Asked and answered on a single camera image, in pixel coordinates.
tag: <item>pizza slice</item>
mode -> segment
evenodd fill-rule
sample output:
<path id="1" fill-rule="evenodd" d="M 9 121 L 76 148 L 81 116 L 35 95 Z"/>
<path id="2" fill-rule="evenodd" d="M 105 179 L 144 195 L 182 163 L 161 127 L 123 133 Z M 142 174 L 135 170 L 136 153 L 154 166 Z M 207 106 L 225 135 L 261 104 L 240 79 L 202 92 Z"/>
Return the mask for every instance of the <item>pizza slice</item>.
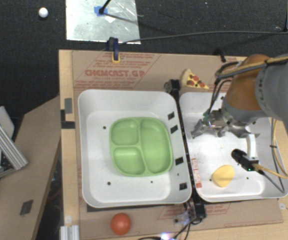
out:
<path id="1" fill-rule="evenodd" d="M 192 88 L 201 88 L 201 89 L 209 89 L 209 87 L 203 83 L 203 81 L 193 74 L 190 69 L 186 69 L 181 78 L 182 86 L 192 87 Z"/>

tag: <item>black clip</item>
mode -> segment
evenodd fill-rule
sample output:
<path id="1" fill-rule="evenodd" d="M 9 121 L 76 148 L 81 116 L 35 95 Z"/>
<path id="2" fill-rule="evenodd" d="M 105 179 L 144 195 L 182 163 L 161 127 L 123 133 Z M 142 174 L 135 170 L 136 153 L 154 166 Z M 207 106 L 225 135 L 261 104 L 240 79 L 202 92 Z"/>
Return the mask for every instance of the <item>black clip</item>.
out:
<path id="1" fill-rule="evenodd" d="M 113 38 L 113 37 L 109 38 L 109 40 L 106 42 L 106 51 L 113 52 L 112 53 L 113 63 L 120 62 L 118 38 Z"/>
<path id="2" fill-rule="evenodd" d="M 220 48 L 217 48 L 214 52 L 213 55 L 219 55 L 220 56 L 220 60 L 225 63 L 226 59 L 225 59 L 225 55 L 223 53 L 223 51 Z"/>

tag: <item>green plate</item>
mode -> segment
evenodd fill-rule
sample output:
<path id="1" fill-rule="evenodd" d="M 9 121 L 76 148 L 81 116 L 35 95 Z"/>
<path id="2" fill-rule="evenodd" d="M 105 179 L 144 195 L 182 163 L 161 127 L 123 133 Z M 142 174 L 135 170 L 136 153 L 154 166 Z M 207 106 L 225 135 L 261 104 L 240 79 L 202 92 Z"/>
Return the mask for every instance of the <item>green plate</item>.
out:
<path id="1" fill-rule="evenodd" d="M 110 127 L 109 141 L 114 166 L 124 175 L 160 175 L 172 167 L 168 131 L 160 120 L 151 117 L 117 120 Z"/>

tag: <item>wooden table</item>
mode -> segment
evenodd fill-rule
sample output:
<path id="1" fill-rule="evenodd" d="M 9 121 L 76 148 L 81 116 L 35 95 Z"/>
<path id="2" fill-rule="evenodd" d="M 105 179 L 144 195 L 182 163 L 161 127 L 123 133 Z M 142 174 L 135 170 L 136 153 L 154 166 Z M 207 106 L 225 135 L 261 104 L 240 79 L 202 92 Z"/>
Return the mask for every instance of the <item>wooden table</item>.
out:
<path id="1" fill-rule="evenodd" d="M 61 90 L 61 111 L 62 121 L 62 154 L 63 154 L 63 192 L 64 192 L 64 217 L 65 225 L 79 225 L 79 195 L 78 195 L 78 171 L 76 151 L 76 130 L 72 125 L 75 122 L 74 106 L 67 109 L 68 104 L 74 104 L 74 76 L 73 56 L 71 50 L 62 50 L 59 53 L 60 59 L 60 90 Z M 288 137 L 281 122 L 277 124 L 277 141 L 283 157 L 283 162 L 288 173 Z M 212 230 L 192 231 L 188 239 L 216 239 L 216 240 L 267 240 L 288 239 L 288 196 L 279 200 L 284 218 L 283 223 L 262 224 L 254 226 L 221 228 Z M 138 236 L 124 237 L 120 239 L 136 240 Z"/>
<path id="2" fill-rule="evenodd" d="M 36 238 L 60 153 L 60 129 L 59 97 L 24 116 L 15 144 L 28 164 L 0 179 L 0 240 Z"/>

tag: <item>orange ball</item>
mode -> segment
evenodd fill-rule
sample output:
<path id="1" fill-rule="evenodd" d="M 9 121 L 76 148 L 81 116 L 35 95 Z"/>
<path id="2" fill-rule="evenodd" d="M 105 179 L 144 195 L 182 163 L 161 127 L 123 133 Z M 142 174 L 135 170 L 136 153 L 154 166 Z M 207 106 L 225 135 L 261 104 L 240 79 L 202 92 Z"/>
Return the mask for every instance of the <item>orange ball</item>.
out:
<path id="1" fill-rule="evenodd" d="M 124 213 L 116 214 L 110 221 L 110 227 L 112 231 L 118 236 L 127 234 L 128 231 L 130 230 L 130 226 L 131 226 L 130 218 Z"/>

